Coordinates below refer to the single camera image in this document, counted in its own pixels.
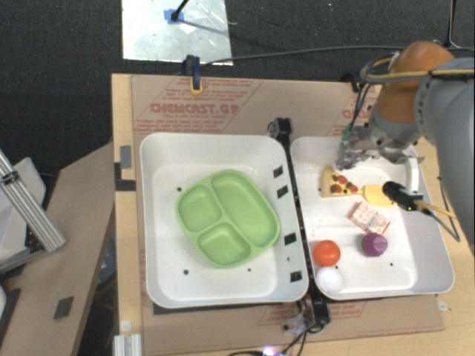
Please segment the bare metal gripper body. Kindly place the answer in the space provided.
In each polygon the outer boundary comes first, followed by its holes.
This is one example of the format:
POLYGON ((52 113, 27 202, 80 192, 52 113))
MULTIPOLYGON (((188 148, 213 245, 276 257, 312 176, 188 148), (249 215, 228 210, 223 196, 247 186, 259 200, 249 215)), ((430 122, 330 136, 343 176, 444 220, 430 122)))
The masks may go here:
POLYGON ((359 162, 382 157, 394 164, 402 163, 412 141, 412 125, 359 125, 347 129, 347 153, 358 153, 359 162))

